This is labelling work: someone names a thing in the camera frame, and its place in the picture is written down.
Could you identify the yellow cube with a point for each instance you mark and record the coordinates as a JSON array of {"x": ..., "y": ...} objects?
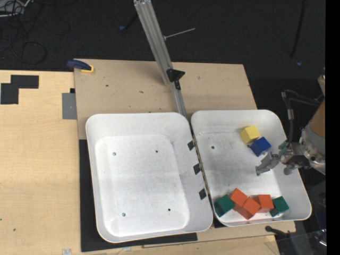
[{"x": 249, "y": 134}]

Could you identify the green cube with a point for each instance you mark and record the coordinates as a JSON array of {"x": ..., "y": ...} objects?
[
  {"x": 280, "y": 204},
  {"x": 224, "y": 204}
]

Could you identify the white plastic tray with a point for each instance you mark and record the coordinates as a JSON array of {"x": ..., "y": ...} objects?
[
  {"x": 231, "y": 166},
  {"x": 143, "y": 185}
]

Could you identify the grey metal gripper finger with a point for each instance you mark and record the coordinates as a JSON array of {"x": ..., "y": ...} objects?
[
  {"x": 268, "y": 159},
  {"x": 263, "y": 169}
]

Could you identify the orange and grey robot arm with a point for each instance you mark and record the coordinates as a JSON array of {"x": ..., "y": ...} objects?
[{"x": 317, "y": 121}]

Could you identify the pale wood board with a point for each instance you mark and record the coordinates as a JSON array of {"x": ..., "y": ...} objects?
[{"x": 119, "y": 89}]

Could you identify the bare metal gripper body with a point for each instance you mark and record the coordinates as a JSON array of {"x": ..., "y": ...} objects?
[{"x": 297, "y": 160}]

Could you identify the orange cube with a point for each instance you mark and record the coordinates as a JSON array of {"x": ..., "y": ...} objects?
[
  {"x": 238, "y": 196},
  {"x": 249, "y": 208},
  {"x": 265, "y": 203}
]

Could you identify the blue cube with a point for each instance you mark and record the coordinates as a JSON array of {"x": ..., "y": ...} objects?
[{"x": 261, "y": 145}]

